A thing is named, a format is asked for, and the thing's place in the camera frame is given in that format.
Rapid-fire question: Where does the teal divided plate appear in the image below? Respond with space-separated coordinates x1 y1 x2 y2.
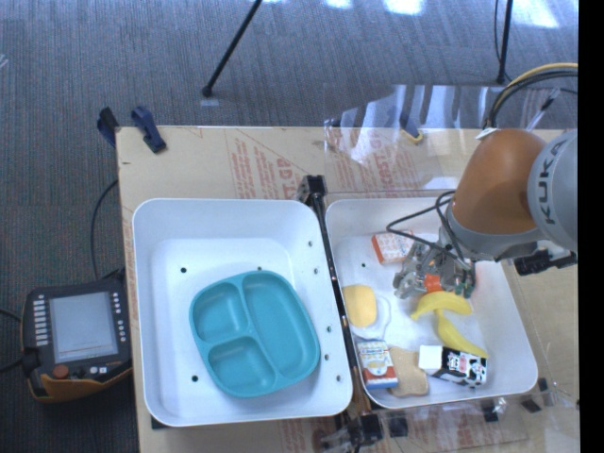
188 269 323 399

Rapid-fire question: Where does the black block with thin wires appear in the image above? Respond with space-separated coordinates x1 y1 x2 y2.
319 411 384 451
296 174 328 203

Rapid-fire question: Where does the red and white carton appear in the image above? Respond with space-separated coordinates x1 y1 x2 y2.
355 339 400 391

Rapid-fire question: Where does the cow print milk carton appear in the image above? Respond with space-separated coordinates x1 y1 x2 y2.
417 344 489 390

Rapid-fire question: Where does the white toy fried egg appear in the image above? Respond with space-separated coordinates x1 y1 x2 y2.
349 292 394 342

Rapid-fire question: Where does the black cylinder on white bracket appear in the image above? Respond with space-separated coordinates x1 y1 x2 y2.
512 246 579 277

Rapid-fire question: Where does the yellow banana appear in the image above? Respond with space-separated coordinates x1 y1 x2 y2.
410 290 474 322
434 308 490 361

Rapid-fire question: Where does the orange and white carton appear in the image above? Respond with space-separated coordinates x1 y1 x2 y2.
370 229 417 266

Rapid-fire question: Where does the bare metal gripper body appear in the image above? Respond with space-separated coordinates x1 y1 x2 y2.
399 239 475 296

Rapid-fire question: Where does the white plastic tray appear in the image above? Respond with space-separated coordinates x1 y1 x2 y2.
324 196 540 411
131 197 355 428

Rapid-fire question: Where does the brown cardboard board red print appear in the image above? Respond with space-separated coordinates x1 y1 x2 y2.
115 125 579 453

